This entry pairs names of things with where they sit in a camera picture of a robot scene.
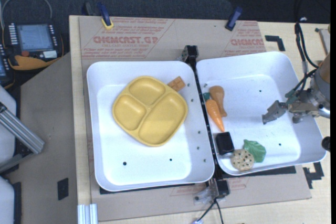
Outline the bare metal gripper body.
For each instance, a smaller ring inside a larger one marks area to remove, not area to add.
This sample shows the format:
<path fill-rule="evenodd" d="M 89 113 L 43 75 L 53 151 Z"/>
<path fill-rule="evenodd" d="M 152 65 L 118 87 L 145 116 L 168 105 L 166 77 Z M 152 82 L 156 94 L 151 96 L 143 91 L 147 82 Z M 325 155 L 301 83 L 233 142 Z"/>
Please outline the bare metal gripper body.
<path fill-rule="evenodd" d="M 286 93 L 287 110 L 293 114 L 293 123 L 300 123 L 306 116 L 330 118 L 330 100 L 319 90 L 291 90 Z"/>

